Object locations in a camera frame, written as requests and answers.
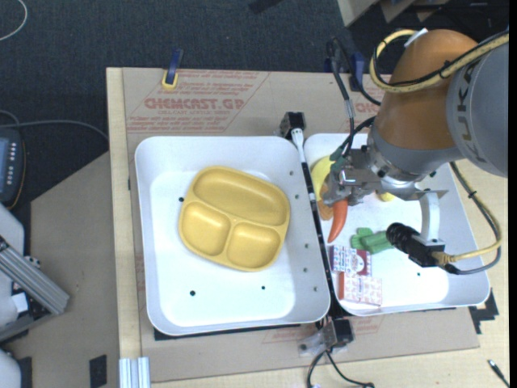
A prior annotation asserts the yellow banana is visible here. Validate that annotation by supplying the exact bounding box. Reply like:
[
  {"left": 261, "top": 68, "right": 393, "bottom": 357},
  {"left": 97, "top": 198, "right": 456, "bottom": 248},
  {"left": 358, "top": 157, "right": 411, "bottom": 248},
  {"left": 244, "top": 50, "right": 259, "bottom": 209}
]
[{"left": 309, "top": 155, "right": 337, "bottom": 202}]

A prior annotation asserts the light orange toy food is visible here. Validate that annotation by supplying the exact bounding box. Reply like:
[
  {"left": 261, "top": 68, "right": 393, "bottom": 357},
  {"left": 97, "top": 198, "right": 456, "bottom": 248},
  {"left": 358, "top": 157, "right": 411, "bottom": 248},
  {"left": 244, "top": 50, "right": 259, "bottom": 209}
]
[{"left": 316, "top": 199, "right": 336, "bottom": 221}]

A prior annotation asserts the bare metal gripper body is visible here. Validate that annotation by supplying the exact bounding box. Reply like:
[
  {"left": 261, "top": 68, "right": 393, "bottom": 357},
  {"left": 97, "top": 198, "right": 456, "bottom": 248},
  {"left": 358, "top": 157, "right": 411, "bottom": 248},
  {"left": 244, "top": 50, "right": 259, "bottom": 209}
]
[{"left": 326, "top": 146, "right": 430, "bottom": 200}]

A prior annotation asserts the yellow divided plate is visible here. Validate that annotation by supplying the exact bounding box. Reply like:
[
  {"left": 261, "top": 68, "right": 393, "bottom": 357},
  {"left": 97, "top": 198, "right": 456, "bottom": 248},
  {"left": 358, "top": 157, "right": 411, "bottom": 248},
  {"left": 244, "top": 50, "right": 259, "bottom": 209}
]
[{"left": 178, "top": 166, "right": 292, "bottom": 273}]

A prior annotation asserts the red and white packet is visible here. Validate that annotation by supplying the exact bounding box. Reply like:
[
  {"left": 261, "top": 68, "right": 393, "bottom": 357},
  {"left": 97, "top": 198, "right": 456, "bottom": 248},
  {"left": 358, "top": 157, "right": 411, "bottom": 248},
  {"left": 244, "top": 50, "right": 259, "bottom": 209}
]
[{"left": 330, "top": 244, "right": 372, "bottom": 276}]

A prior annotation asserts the white plastic tray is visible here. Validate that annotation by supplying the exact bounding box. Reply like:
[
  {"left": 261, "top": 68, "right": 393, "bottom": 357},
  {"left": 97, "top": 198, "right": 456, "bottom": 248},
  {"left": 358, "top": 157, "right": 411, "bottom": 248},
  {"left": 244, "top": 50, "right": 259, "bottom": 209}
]
[
  {"left": 134, "top": 135, "right": 332, "bottom": 336},
  {"left": 302, "top": 133, "right": 492, "bottom": 317}
]

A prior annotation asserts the thin black and white rod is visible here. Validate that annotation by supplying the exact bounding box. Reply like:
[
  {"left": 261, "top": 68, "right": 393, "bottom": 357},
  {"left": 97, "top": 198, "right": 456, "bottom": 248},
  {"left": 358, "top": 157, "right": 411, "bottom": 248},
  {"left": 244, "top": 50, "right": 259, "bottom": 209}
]
[{"left": 290, "top": 129, "right": 337, "bottom": 319}]

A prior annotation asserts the green toy vegetable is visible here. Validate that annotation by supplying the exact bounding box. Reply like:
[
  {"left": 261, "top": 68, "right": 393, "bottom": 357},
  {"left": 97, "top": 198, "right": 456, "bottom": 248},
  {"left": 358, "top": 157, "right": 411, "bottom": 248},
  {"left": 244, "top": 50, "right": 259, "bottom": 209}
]
[{"left": 350, "top": 227, "right": 395, "bottom": 255}]

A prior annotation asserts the black cylinder on white bracket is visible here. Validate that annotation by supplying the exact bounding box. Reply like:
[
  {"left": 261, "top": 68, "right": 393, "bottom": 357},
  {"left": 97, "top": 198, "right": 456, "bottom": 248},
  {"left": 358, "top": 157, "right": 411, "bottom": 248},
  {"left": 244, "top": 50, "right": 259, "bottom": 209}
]
[{"left": 385, "top": 189, "right": 450, "bottom": 268}]

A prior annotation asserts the brown cardboard board red print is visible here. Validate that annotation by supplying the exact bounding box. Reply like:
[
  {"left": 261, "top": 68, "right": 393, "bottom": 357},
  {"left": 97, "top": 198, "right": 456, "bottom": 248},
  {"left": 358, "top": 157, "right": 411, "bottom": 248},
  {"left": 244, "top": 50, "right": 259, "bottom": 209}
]
[{"left": 120, "top": 67, "right": 481, "bottom": 383}]

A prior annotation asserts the orange and white packet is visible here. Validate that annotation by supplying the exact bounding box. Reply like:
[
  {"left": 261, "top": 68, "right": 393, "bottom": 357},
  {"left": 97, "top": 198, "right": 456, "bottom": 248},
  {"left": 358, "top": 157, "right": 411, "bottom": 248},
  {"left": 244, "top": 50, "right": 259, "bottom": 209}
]
[{"left": 338, "top": 275, "right": 384, "bottom": 308}]

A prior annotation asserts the black pen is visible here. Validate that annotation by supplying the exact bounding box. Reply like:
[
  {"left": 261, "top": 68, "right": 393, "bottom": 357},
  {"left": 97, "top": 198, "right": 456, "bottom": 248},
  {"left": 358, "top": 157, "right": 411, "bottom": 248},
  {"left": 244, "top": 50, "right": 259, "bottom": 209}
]
[{"left": 487, "top": 359, "right": 510, "bottom": 387}]

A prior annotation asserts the orange carrot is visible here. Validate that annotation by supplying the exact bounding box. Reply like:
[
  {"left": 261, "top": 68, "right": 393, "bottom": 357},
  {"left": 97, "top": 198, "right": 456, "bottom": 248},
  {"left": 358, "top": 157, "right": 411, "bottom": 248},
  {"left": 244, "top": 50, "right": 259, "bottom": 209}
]
[{"left": 326, "top": 198, "right": 350, "bottom": 244}]

